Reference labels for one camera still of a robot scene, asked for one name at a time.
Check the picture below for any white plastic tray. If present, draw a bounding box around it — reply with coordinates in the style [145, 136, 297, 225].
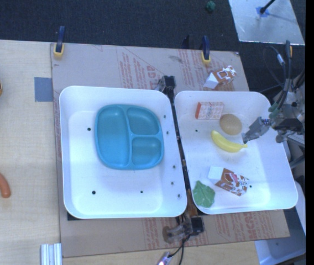
[59, 85, 188, 220]
[174, 90, 299, 215]

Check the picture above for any green lettuce leaf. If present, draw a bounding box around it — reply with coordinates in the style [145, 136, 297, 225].
[192, 180, 216, 209]

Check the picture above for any brown and white milk carton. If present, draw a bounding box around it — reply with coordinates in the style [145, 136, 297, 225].
[202, 65, 238, 91]
[207, 166, 250, 197]

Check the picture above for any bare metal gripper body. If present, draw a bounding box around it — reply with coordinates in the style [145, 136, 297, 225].
[270, 103, 305, 144]

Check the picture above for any brown cardboard board red print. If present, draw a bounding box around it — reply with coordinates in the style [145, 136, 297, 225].
[50, 43, 291, 258]

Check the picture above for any thin black rod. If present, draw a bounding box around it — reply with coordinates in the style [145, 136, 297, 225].
[168, 92, 193, 218]

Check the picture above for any blue divided plate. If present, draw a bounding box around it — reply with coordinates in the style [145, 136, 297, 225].
[94, 104, 165, 171]

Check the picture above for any yellow banana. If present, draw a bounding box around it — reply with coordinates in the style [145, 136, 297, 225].
[211, 130, 248, 153]

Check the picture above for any black block with wires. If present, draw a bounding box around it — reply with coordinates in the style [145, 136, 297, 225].
[190, 216, 205, 235]
[161, 75, 177, 94]

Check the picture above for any orange and white small carton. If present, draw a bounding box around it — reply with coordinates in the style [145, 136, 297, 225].
[195, 101, 225, 121]

